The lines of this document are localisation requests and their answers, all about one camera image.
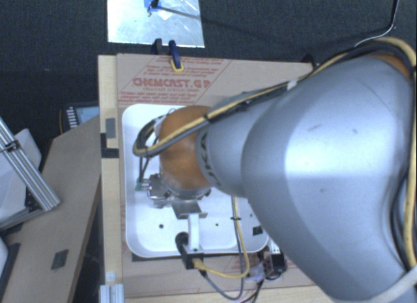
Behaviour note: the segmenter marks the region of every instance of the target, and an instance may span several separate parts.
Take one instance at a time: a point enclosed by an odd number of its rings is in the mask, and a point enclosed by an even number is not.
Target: silver metal sheet
[[[152,44],[161,38],[164,45],[175,40],[178,46],[204,48],[198,0],[160,0],[149,16],[152,0],[108,0],[108,40],[130,44]]]

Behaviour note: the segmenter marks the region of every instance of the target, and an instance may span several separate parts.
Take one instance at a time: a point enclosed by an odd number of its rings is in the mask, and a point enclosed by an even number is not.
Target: white tray
[[[171,207],[154,208],[146,192],[135,191],[139,176],[139,158],[133,154],[133,144],[138,132],[150,120],[165,115],[180,106],[136,104],[128,107],[122,116],[124,151],[124,177],[126,188],[126,242],[133,253],[140,257],[169,257],[179,255],[175,245],[178,233],[188,231],[187,220],[178,220]],[[159,157],[153,158],[145,178],[159,172]],[[237,242],[233,228],[231,197],[213,188],[208,197],[199,201],[206,218],[200,219],[200,245],[205,253],[237,253]],[[239,216],[242,218],[242,234],[249,252],[262,250],[268,235],[253,235],[253,228],[260,223],[247,199],[238,200]]]

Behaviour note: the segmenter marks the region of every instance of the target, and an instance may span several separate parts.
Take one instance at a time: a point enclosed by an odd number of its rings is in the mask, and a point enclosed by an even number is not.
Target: metal stand
[[[0,118],[0,154],[6,157],[43,211],[47,212],[59,204],[59,198],[45,183],[40,172],[28,159],[19,141],[14,139],[12,132],[2,118]],[[33,215],[29,211],[21,212],[13,216],[12,221],[7,219],[5,222],[0,223],[0,229],[6,229],[33,217]]]

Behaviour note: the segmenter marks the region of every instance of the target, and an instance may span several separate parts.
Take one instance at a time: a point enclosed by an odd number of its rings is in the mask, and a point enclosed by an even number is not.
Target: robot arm
[[[178,110],[163,122],[156,150],[134,151],[161,153],[162,174],[176,187],[213,185],[248,198],[272,239],[327,295],[369,299],[415,266],[415,255],[401,256],[390,222],[406,190],[414,192],[406,218],[415,207],[415,88],[407,78],[415,79],[416,61],[397,50],[368,44],[291,89]],[[416,301],[409,289],[396,302]]]

